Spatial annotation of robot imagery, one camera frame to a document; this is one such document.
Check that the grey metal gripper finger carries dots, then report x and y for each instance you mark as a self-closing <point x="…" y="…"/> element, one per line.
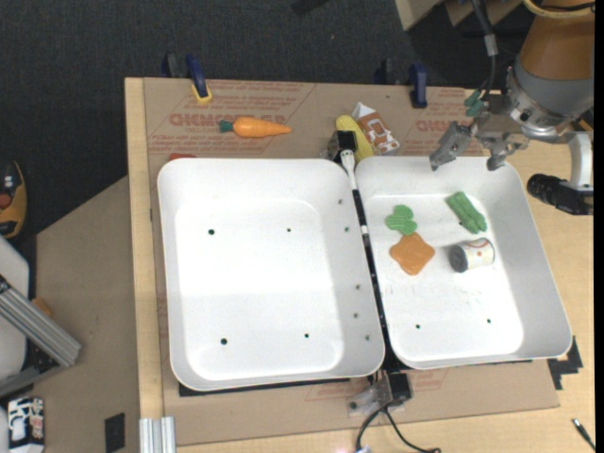
<point x="450" y="146"/>
<point x="498" y="156"/>

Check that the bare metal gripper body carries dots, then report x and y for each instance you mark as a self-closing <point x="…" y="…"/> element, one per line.
<point x="533" y="120"/>

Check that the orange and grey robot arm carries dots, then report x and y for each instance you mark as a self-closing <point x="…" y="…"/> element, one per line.
<point x="559" y="45"/>

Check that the green asparagus bundle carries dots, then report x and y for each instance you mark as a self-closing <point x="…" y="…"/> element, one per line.
<point x="467" y="213"/>

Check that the white and orange carton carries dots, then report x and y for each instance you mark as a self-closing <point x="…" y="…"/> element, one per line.
<point x="377" y="132"/>

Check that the yellow corn cob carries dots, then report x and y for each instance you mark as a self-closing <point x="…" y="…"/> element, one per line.
<point x="353" y="132"/>

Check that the small white can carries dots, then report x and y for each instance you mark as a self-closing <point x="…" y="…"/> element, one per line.
<point x="474" y="254"/>

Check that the flat orange and green carrot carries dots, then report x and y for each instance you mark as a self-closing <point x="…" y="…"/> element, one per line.
<point x="411" y="253"/>

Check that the thin black and white rod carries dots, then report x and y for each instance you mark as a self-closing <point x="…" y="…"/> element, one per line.
<point x="364" y="227"/>

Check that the white plastic tray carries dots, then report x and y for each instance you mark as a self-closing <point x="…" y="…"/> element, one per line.
<point x="453" y="300"/>
<point x="255" y="276"/>

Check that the brown cardboard board red print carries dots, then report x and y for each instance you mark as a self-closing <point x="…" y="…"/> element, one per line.
<point x="292" y="111"/>

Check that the black and white carton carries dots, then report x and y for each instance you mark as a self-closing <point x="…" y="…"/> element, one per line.
<point x="26" y="425"/>

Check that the black cylinder on white bracket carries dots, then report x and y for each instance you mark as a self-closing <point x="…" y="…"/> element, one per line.
<point x="561" y="195"/>

